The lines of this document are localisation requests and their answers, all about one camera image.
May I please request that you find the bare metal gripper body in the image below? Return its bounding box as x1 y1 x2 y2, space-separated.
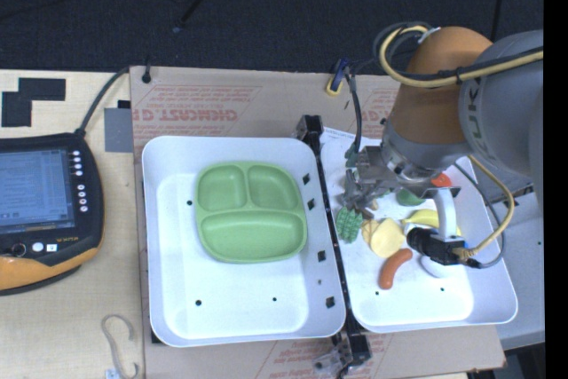
354 145 440 193

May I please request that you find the green ribbed toy vegetable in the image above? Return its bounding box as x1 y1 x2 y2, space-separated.
335 207 363 245

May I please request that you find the green toy fruit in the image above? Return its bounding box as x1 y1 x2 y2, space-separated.
395 187 428 207

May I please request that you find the yellow toy food piece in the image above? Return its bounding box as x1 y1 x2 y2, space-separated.
360 217 407 259

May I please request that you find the thin black rod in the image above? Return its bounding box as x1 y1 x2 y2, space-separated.
306 132 367 363

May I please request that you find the yellow banana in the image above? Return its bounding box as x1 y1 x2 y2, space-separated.
400 208 462 237

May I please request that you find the orange sausage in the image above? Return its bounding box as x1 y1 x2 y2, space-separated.
377 248 414 291

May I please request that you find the white oval toy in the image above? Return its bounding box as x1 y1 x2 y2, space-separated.
418 254 454 280

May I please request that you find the green divided plate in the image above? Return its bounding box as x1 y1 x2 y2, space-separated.
194 162 309 265

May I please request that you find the white plastic tray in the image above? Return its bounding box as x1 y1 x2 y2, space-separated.
319 126 519 335
141 135 347 348

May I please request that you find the brown cardboard board red print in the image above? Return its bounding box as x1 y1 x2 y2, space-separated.
128 65 507 379

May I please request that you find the black cylinder on white bracket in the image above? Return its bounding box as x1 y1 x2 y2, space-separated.
406 186 467 267

